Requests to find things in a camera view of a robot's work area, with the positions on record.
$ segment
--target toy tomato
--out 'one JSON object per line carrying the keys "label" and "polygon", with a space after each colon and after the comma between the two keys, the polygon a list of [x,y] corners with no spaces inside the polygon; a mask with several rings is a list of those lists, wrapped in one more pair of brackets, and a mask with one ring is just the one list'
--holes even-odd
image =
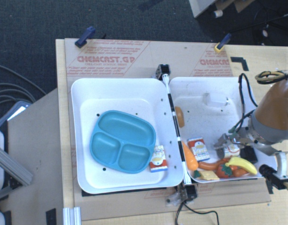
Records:
{"label": "toy tomato", "polygon": [[225,164],[220,164],[217,168],[216,175],[219,178],[229,178],[233,176],[233,171],[229,166],[226,166]]}

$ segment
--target toy banana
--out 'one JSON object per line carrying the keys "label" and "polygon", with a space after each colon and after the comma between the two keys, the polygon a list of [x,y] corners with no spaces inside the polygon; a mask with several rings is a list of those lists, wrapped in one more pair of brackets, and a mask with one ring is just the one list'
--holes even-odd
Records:
{"label": "toy banana", "polygon": [[241,157],[231,157],[231,159],[227,163],[225,163],[225,165],[226,166],[234,165],[241,167],[254,175],[258,173],[256,167],[250,161],[247,161],[246,159]]}

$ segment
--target blue divided plate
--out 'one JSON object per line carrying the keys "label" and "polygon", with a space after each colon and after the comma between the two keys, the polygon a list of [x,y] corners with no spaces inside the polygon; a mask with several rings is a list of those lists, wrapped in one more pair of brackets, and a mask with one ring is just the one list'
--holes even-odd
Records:
{"label": "blue divided plate", "polygon": [[139,173],[149,164],[156,141],[153,126],[133,115],[110,110],[100,115],[90,140],[93,158],[107,167]]}

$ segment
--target small box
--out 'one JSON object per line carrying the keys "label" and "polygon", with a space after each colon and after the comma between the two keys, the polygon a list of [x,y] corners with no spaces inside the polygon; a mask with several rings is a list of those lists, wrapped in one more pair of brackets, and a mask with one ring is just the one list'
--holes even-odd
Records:
{"label": "small box", "polygon": [[198,162],[210,159],[210,154],[202,137],[190,138],[187,143]]}
{"label": "small box", "polygon": [[168,169],[163,145],[154,147],[149,166],[152,173],[166,171]]}

